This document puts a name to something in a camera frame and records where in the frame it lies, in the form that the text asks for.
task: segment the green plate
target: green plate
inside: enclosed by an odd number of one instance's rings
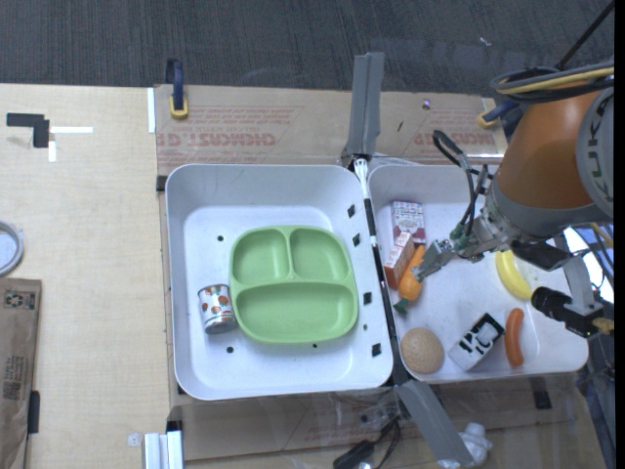
[[[355,324],[350,255],[322,228],[275,226],[240,236],[230,253],[230,295],[240,328],[276,344],[335,339]]]

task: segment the banana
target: banana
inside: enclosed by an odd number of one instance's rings
[[[531,298],[531,288],[519,273],[512,250],[496,252],[495,266],[501,282],[510,293],[523,300]]]

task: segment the wooden table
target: wooden table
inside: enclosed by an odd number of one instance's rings
[[[31,129],[0,125],[0,217],[23,230],[25,248],[10,276],[43,282],[34,377],[39,432],[29,438],[26,467],[140,468],[142,451],[131,435],[164,432],[170,412],[146,89],[1,85],[0,93],[5,112],[44,114],[53,127],[93,127],[92,134],[58,134],[57,160],[50,162],[46,149],[32,146]],[[572,408],[568,420],[489,431],[495,447],[486,467],[602,467],[585,402],[573,387],[562,391]],[[295,459],[330,467],[344,451],[188,467],[287,468]],[[439,466],[415,438],[385,467]]]

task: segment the round bun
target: round bun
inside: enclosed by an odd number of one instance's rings
[[[445,359],[438,337],[425,327],[411,328],[399,342],[403,362],[415,373],[433,373]]]

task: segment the can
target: can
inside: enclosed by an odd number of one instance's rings
[[[236,327],[227,285],[223,283],[208,285],[197,292],[197,295],[206,333],[222,333]]]

